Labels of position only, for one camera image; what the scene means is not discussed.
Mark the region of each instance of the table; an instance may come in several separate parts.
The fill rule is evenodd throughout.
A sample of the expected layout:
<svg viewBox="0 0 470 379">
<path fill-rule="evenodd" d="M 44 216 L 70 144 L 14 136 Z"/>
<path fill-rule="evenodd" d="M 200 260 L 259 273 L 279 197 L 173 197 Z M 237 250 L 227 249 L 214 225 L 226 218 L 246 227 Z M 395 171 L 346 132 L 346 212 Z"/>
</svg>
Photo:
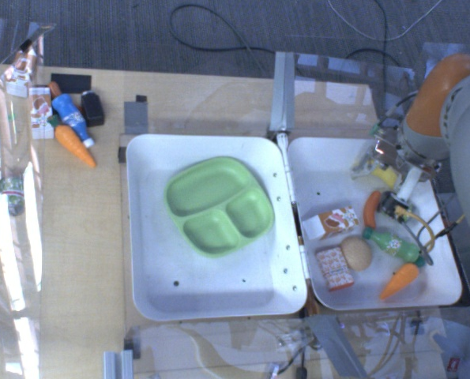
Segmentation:
<svg viewBox="0 0 470 379">
<path fill-rule="evenodd" d="M 40 70 L 39 83 L 46 84 L 52 73 L 91 75 L 92 89 L 102 99 L 106 122 L 104 126 L 90 129 L 96 142 L 91 148 L 98 164 L 95 169 L 77 161 L 55 141 L 48 141 L 43 147 L 40 371 L 42 377 L 52 379 L 101 377 L 103 353 L 122 350 L 122 339 L 126 334 L 123 214 L 117 156 L 119 136 L 123 133 L 124 102 L 134 101 L 136 95 L 148 97 L 150 132 L 264 136 L 272 103 L 273 81 L 45 67 Z M 353 137 L 365 133 L 374 120 L 374 113 L 365 110 L 364 129 L 352 131 Z M 436 321 L 439 318 L 437 310 L 425 314 L 434 319 L 437 330 L 443 330 Z M 209 327 L 215 331 L 217 323 Z M 284 330 L 294 323 L 293 320 L 286 321 L 281 327 Z M 261 323 L 232 321 L 229 327 L 237 328 L 235 332 L 244 344 L 244 339 L 253 336 L 253 329 L 261 327 Z M 173 366 L 175 355 L 166 353 L 166 350 L 173 351 L 172 337 L 176 332 L 170 325 L 152 323 L 149 330 L 154 336 L 171 338 L 171 342 L 164 341 L 166 345 L 157 355 L 168 358 L 166 362 L 161 360 L 160 365 Z M 176 338 L 177 341 L 183 340 L 183 336 Z M 208 354 L 208 344 L 205 347 L 207 351 L 202 352 Z M 425 346 L 419 355 L 419 374 L 423 374 L 422 377 L 442 372 L 441 364 L 427 363 L 430 358 L 439 362 L 436 348 Z M 368 359 L 377 357 L 378 354 L 366 355 Z M 309 370 L 315 366 L 316 372 L 333 375 L 323 352 L 310 358 Z M 211 355 L 201 360 L 203 363 L 209 360 L 212 366 L 216 366 L 214 372 L 225 377 L 251 377 L 246 371 L 240 373 L 236 368 L 230 371 L 229 367 L 218 366 L 222 359 L 215 360 Z M 0 352 L 0 377 L 4 377 L 2 363 Z M 183 368 L 160 372 L 160 375 L 161 378 L 205 377 L 205 372 Z M 259 373 L 254 374 L 254 377 L 260 376 Z M 290 370 L 285 377 L 292 377 Z"/>
</svg>

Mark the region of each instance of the white cable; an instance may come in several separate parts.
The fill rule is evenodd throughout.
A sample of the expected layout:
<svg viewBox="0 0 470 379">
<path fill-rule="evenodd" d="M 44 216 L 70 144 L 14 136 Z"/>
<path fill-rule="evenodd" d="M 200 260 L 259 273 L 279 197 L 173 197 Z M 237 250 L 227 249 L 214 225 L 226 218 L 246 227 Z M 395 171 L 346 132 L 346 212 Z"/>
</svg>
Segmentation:
<svg viewBox="0 0 470 379">
<path fill-rule="evenodd" d="M 443 0 L 438 0 L 428 11 L 426 11 L 426 13 L 424 15 L 422 15 L 419 19 L 417 19 L 412 25 L 410 25 L 404 32 L 402 32 L 400 35 L 398 36 L 393 36 L 392 38 L 386 38 L 386 39 L 379 39 L 379 38 L 375 38 L 373 36 L 369 36 L 368 34 L 364 33 L 363 31 L 357 29 L 353 24 L 351 24 L 350 22 L 348 22 L 344 16 L 342 16 L 337 9 L 335 9 L 335 7 L 333 6 L 333 3 L 331 2 L 331 0 L 328 0 L 328 4 L 329 4 L 329 7 L 335 12 L 335 14 L 345 23 L 347 24 L 349 27 L 351 27 L 354 31 L 356 31 L 358 34 L 364 36 L 365 38 L 368 38 L 368 39 L 371 39 L 373 41 L 378 41 L 378 42 L 390 42 L 390 41 L 394 41 L 396 39 L 399 39 L 401 38 L 402 36 L 405 36 L 412 28 L 414 28 L 419 22 L 421 22 L 422 20 L 424 20 L 424 18 L 426 18 L 427 16 L 430 15 L 430 13 L 436 9 L 438 7 L 438 5 L 443 2 Z"/>
</svg>

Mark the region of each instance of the blue bottle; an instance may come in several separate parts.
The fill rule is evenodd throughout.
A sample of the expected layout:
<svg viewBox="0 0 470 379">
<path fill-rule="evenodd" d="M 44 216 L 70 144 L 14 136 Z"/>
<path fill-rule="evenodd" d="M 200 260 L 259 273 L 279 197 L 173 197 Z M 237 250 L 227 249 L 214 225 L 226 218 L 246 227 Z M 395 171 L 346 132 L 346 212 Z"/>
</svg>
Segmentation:
<svg viewBox="0 0 470 379">
<path fill-rule="evenodd" d="M 75 131 L 86 148 L 94 144 L 94 140 L 87 134 L 87 123 L 68 94 L 61 94 L 52 100 L 52 107 L 58 112 L 61 121 Z"/>
</svg>

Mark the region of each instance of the brown ball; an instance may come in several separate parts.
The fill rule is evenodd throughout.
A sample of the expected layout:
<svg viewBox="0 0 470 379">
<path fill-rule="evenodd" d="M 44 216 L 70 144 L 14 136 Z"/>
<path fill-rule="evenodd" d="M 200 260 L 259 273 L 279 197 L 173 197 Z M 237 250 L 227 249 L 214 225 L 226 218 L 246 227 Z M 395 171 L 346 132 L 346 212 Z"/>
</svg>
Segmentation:
<svg viewBox="0 0 470 379">
<path fill-rule="evenodd" d="M 371 248 L 359 236 L 349 236 L 340 244 L 347 265 L 354 271 L 367 269 L 371 264 Z"/>
</svg>

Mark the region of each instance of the toy carrot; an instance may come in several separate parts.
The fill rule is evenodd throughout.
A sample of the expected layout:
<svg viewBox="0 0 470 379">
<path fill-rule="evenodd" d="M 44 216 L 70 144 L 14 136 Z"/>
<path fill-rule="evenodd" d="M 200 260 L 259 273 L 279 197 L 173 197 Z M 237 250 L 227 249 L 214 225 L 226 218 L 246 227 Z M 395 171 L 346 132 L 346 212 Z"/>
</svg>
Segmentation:
<svg viewBox="0 0 470 379">
<path fill-rule="evenodd" d="M 371 227 L 372 229 L 377 227 L 375 223 L 375 212 L 377 211 L 381 196 L 380 191 L 374 191 L 368 197 L 363 210 L 363 222 L 365 227 Z"/>
<path fill-rule="evenodd" d="M 51 117 L 49 123 L 54 127 L 55 138 L 60 144 L 62 144 L 62 146 L 90 167 L 96 166 L 96 161 L 92 158 L 91 153 L 89 153 L 88 149 L 84 146 L 70 126 L 58 125 L 58 119 L 56 116 Z"/>
<path fill-rule="evenodd" d="M 412 283 L 418 275 L 419 269 L 415 264 L 411 262 L 403 264 L 400 269 L 394 273 L 387 285 L 385 285 L 379 298 L 383 300 L 401 291 L 404 287 Z"/>
</svg>

